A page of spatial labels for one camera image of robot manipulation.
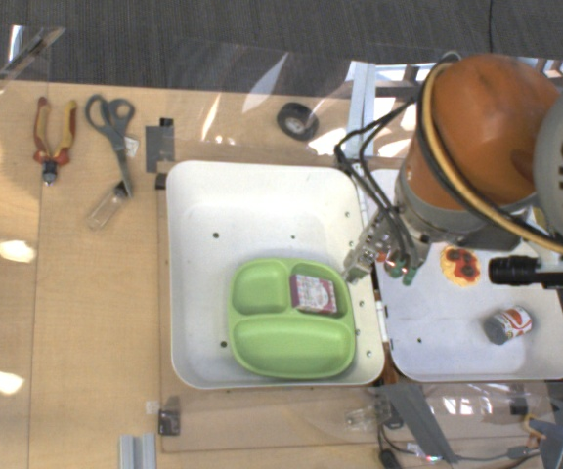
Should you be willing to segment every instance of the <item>beige cable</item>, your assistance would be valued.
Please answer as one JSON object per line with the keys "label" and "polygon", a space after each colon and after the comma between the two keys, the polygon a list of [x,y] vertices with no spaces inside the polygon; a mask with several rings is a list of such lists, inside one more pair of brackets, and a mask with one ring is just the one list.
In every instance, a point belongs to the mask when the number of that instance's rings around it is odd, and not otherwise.
{"label": "beige cable", "polygon": [[422,94],[422,120],[427,136],[427,144],[429,145],[429,149],[433,154],[436,162],[445,173],[449,181],[451,181],[454,188],[474,209],[476,209],[481,214],[483,214],[502,228],[506,229],[510,233],[521,236],[531,243],[535,243],[543,248],[563,255],[562,244],[550,238],[545,238],[543,236],[533,234],[525,228],[519,226],[518,224],[514,224],[508,219],[505,219],[502,215],[497,213],[496,210],[489,206],[476,191],[467,186],[466,183],[464,183],[459,177],[458,171],[455,169],[451,160],[447,156],[445,147],[440,137],[438,136],[431,117],[431,93],[434,80],[440,72],[442,72],[449,66],[449,64],[438,64],[432,69],[430,74],[427,76],[427,79],[425,80],[425,87]]}

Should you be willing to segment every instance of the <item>small box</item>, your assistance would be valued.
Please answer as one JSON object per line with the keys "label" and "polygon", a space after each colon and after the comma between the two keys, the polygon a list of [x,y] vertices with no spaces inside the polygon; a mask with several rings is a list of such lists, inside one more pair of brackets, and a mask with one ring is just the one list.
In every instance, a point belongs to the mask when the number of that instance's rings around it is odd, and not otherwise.
{"label": "small box", "polygon": [[290,294],[292,307],[299,311],[332,315],[338,310],[333,282],[328,279],[292,275]]}

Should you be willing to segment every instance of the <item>red and white can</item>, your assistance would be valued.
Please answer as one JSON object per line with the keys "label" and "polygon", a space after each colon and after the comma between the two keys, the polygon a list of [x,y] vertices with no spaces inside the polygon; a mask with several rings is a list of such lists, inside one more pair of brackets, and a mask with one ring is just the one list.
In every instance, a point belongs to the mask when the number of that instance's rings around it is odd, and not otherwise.
{"label": "red and white can", "polygon": [[501,345],[532,331],[532,317],[521,306],[493,315],[484,321],[484,331],[491,342]]}

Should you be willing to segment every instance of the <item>green divided tray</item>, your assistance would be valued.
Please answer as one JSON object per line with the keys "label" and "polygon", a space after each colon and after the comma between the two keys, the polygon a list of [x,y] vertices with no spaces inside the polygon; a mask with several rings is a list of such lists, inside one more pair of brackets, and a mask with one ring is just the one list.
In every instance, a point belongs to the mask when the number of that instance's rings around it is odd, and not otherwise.
{"label": "green divided tray", "polygon": [[[332,281],[337,312],[294,309],[292,275]],[[346,282],[329,266],[302,259],[257,259],[237,270],[230,292],[230,343],[246,369],[305,380],[337,375],[351,364],[356,350],[351,297]]]}

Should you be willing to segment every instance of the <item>red and yellow pliers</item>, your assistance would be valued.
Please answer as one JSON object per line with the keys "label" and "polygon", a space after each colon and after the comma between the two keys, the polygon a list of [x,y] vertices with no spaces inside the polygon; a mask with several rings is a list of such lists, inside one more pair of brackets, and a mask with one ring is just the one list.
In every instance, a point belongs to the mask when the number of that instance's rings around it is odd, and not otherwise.
{"label": "red and yellow pliers", "polygon": [[51,107],[46,98],[41,97],[38,100],[38,108],[36,111],[36,120],[34,121],[34,143],[36,144],[36,153],[34,160],[43,167],[43,181],[47,186],[54,184],[58,175],[58,166],[66,165],[70,162],[68,150],[73,145],[75,139],[75,114],[77,113],[77,103],[69,101],[65,107],[65,122],[63,125],[63,136],[56,152],[51,155],[49,145],[47,144],[47,116]]}

